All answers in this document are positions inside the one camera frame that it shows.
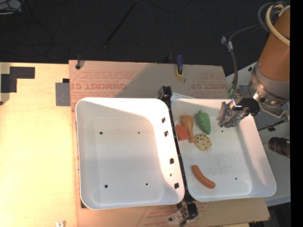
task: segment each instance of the toy sausage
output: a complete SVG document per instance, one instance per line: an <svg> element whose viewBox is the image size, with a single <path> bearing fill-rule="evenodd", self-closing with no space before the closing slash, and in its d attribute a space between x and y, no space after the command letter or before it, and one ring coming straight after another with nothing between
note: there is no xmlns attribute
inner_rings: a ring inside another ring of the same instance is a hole
<svg viewBox="0 0 303 227"><path fill-rule="evenodd" d="M208 178L206 178L202 172L200 171L200 168L198 167L198 165L193 165L192 166L192 171L195 175L195 177L199 180L200 183L202 183L204 186L208 187L208 188L214 188L216 186L216 184L209 180Z"/></svg>

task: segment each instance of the black tape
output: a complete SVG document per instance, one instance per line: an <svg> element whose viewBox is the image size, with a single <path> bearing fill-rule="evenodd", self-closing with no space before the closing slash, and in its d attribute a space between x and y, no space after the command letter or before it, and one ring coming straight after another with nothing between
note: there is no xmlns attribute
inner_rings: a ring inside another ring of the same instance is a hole
<svg viewBox="0 0 303 227"><path fill-rule="evenodd" d="M10 74L1 74L1 93L16 93L17 79L11 78Z"/></svg>
<svg viewBox="0 0 303 227"><path fill-rule="evenodd" d="M12 79L35 79L35 68L11 66L9 68L9 74Z"/></svg>

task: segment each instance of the dark floor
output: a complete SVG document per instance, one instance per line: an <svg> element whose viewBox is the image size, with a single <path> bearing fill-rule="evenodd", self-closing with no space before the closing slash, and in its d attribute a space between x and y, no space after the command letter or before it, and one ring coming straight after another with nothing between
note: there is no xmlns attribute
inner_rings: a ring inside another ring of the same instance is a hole
<svg viewBox="0 0 303 227"><path fill-rule="evenodd" d="M139 0L105 49L135 1L24 0L19 10L1 10L0 61L68 63L81 54L82 60L163 63L181 54L184 64L222 65L228 76L233 63L221 36L258 24L259 8L279 0ZM263 29L235 38L239 69L258 59L266 38Z"/></svg>

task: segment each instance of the orange cylinder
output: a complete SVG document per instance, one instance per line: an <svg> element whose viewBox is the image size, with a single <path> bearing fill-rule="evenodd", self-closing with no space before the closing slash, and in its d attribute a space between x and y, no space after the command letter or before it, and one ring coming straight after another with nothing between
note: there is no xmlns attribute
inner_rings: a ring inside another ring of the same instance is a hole
<svg viewBox="0 0 303 227"><path fill-rule="evenodd" d="M290 38L290 7L283 11L274 25L282 35ZM262 74L277 81L290 80L290 46L270 34L258 60Z"/></svg>

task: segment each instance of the white cable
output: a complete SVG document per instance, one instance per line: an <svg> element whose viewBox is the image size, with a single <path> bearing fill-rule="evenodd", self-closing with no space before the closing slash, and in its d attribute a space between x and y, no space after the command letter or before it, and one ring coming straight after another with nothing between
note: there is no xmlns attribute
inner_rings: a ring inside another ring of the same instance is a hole
<svg viewBox="0 0 303 227"><path fill-rule="evenodd" d="M279 13L279 16L281 16L285 10L288 10L290 8L290 5L286 6L285 8L283 8L280 13Z"/></svg>
<svg viewBox="0 0 303 227"><path fill-rule="evenodd" d="M268 10L266 11L266 17L265 17L265 19L266 19L266 24L267 24L269 30L274 34L274 36L276 36L276 38L277 38L278 40L280 40L281 42L283 42L283 43L287 44L288 46L290 46L290 41L289 41L288 39L286 39L283 35L281 35L281 34L276 30L276 28L273 26L273 24L272 24L271 21L270 21L270 16L269 16L269 15L270 15L270 12L271 12L272 7L273 7L273 5L270 6L270 7L268 8Z"/></svg>
<svg viewBox="0 0 303 227"><path fill-rule="evenodd" d="M20 7L19 7L18 9L14 10L14 11L12 11L12 9L10 9L11 12L0 13L0 15L13 14L13 13L15 13L16 11L19 11L19 9L22 7L22 4L23 4L24 1L25 1L25 0L22 0L22 1L21 1L21 5L20 5Z"/></svg>

